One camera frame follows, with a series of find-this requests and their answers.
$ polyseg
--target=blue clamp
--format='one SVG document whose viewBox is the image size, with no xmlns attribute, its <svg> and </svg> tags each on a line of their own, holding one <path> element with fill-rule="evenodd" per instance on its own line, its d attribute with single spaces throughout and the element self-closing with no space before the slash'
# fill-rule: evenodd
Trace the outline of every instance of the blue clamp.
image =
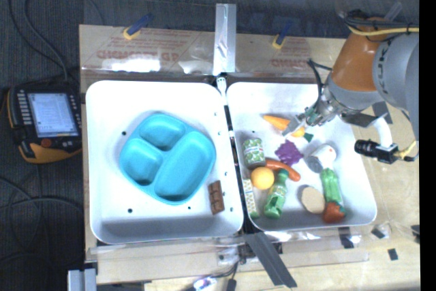
<svg viewBox="0 0 436 291">
<path fill-rule="evenodd" d="M 152 14 L 147 14 L 141 17 L 132 26 L 126 28 L 123 31 L 124 37 L 128 40 L 132 40 L 133 38 L 137 37 L 140 33 L 141 28 L 146 27 L 149 22 L 152 21 L 152 19 L 154 19 L 154 16 Z"/>
<path fill-rule="evenodd" d="M 286 34 L 289 31 L 289 28 L 291 28 L 291 25 L 292 25 L 291 21 L 286 22 L 286 25 L 281 30 L 280 34 L 277 34 L 274 37 L 274 40 L 272 41 L 273 42 L 272 46 L 274 46 L 275 48 L 281 48 L 283 46 L 283 44 L 285 43 Z"/>
</svg>

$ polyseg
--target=orange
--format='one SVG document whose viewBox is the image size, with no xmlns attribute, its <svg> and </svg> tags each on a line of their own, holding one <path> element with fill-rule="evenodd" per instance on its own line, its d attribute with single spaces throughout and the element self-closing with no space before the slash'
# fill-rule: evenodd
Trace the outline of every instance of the orange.
<svg viewBox="0 0 436 291">
<path fill-rule="evenodd" d="M 274 184 L 274 172 L 270 168 L 260 166 L 251 172 L 251 182 L 258 189 L 268 189 Z"/>
</svg>

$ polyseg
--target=blue bowl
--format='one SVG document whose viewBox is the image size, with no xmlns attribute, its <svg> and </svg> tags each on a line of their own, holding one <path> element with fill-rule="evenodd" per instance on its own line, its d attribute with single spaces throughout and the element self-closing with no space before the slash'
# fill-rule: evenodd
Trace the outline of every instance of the blue bowl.
<svg viewBox="0 0 436 291">
<path fill-rule="evenodd" d="M 139 124 L 120 153 L 121 172 L 143 192 L 167 204 L 188 201 L 216 160 L 212 141 L 185 122 L 163 113 Z"/>
</svg>

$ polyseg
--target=purple object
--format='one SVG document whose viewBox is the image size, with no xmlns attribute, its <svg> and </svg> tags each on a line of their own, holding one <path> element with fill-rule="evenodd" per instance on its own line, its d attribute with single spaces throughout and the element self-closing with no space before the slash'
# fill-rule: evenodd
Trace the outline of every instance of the purple object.
<svg viewBox="0 0 436 291">
<path fill-rule="evenodd" d="M 274 153 L 282 163 L 289 166 L 297 164 L 303 157 L 295 144 L 289 140 L 285 140 L 285 143 L 281 144 Z"/>
</svg>

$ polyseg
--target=soda bottle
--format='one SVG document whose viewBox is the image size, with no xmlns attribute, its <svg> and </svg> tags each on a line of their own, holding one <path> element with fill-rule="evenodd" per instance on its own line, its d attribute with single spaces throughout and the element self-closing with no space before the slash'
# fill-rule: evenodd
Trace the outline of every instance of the soda bottle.
<svg viewBox="0 0 436 291">
<path fill-rule="evenodd" d="M 287 170 L 280 169 L 277 174 L 277 179 L 269 190 L 264 207 L 264 214 L 268 218 L 277 219 L 281 216 L 287 193 L 286 179 L 288 176 L 289 172 Z"/>
</svg>

